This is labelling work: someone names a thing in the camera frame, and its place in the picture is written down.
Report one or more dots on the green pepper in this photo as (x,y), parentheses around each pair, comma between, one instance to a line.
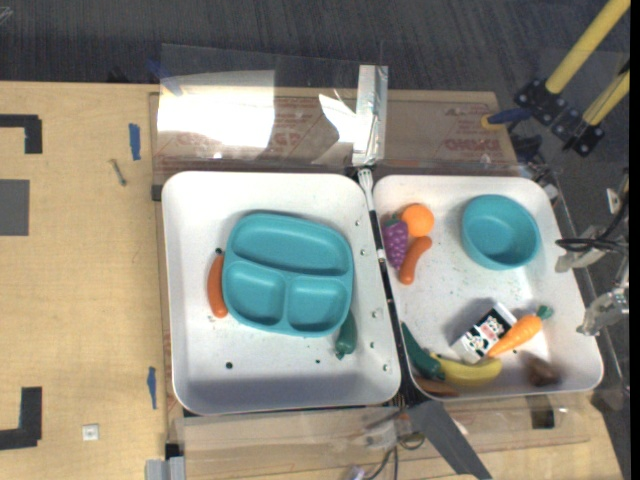
(419,353)
(347,335)

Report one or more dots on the grey metal screw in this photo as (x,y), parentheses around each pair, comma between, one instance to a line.
(118,173)

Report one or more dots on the brown lump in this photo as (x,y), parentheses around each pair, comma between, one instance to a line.
(542,373)

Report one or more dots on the orange fruit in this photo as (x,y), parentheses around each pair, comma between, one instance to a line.
(418,219)

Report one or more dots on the orange carrot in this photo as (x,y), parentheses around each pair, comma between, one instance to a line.
(520,334)

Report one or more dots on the white milk carton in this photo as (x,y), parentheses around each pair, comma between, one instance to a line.
(481,335)

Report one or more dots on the small white square piece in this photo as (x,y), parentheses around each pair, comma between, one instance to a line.
(90,432)

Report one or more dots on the blue divided plate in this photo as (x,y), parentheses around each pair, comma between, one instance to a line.
(287,248)

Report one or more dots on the orange sausage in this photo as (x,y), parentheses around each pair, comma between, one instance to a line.
(216,288)
(414,260)

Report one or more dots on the white plastic tray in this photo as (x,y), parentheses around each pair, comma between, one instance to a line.
(450,288)
(280,373)

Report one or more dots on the yellow banana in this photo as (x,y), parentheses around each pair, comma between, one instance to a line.
(470,372)

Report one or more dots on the purple grapes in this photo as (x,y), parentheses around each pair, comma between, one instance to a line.
(396,243)

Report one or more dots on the blue bowl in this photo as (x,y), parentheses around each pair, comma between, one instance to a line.
(500,235)

